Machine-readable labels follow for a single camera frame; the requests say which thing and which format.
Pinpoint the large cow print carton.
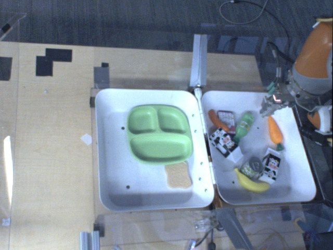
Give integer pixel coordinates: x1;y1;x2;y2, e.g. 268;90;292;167
208;127;244;164

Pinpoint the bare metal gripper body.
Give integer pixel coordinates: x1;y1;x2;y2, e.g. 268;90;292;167
271;80;300;110

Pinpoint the small cow print carton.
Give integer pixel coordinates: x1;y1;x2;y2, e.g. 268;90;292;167
258;147;282;185

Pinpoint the orange sausage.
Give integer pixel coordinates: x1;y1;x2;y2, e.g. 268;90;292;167
208;109;230;133

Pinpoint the white plastic tray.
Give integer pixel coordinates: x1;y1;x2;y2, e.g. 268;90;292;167
201;90;317;206
94;88;215;213

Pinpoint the orange carrot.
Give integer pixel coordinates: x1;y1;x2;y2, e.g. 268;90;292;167
267;115;285;152

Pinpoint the tan bread slice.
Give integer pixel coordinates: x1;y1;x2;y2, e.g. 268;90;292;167
164;161;194;190

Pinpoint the silver can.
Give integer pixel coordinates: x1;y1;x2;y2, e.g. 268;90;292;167
239;156;264;180

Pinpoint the green plastic bottle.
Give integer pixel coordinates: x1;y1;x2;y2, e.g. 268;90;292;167
232;111;255;145

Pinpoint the yellow banana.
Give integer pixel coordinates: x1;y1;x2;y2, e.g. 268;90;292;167
233;167;271;194

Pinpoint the green divided plate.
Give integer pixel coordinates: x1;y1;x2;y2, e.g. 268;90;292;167
126;104;194;166

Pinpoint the dark packet with red print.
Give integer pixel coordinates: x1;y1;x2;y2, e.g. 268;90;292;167
216;110;237;135

